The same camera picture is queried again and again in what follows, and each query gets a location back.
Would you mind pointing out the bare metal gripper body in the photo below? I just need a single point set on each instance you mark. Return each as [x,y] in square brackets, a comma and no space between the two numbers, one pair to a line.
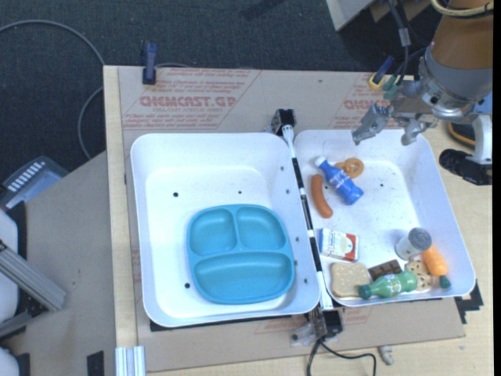
[450,110]

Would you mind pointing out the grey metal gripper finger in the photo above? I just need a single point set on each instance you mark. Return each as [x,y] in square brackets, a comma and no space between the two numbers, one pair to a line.
[372,125]
[413,131]

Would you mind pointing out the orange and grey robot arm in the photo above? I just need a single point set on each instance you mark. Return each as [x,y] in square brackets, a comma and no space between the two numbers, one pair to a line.
[462,33]

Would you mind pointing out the orange pretzel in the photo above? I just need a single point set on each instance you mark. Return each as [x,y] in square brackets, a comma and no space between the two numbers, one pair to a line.
[358,167]

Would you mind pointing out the blue bottle with white cap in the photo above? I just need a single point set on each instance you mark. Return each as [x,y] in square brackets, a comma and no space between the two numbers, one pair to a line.
[344,184]

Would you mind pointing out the white plastic tray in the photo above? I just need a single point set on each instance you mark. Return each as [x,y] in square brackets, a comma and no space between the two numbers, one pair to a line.
[164,225]
[391,210]

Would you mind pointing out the orange sausage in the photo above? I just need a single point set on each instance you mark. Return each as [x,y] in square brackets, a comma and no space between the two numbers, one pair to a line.
[320,198]

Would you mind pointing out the thin black and white rod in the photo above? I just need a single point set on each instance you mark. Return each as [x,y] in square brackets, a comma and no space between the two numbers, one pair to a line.
[300,186]

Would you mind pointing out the small grey can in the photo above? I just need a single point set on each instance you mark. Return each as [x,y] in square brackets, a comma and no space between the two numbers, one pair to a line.
[411,245]

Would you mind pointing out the white and red carton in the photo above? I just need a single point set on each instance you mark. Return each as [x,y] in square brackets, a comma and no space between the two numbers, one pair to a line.
[340,245]

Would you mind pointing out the orange carrot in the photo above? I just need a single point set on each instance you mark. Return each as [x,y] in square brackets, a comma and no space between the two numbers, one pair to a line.
[434,262]

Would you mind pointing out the beige biscuit with dark chips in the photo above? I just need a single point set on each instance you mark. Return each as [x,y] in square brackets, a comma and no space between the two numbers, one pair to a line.
[419,269]

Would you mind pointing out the brown chocolate bar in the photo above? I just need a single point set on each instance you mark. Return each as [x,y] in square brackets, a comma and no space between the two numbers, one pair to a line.
[385,268]

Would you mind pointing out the brown cardboard board, red print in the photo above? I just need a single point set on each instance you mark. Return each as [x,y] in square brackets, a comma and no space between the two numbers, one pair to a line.
[235,88]

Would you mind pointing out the green bottle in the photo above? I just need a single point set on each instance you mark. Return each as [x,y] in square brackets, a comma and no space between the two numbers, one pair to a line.
[391,284]

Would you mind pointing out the tan bread slice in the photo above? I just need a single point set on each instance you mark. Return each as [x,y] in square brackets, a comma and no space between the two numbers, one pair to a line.
[346,278]

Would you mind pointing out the blue divided plate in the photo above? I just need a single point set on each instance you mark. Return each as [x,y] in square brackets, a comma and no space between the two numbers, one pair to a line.
[238,265]

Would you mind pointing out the black cylinder on white bracket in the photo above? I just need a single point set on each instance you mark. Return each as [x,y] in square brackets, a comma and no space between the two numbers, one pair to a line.
[466,167]

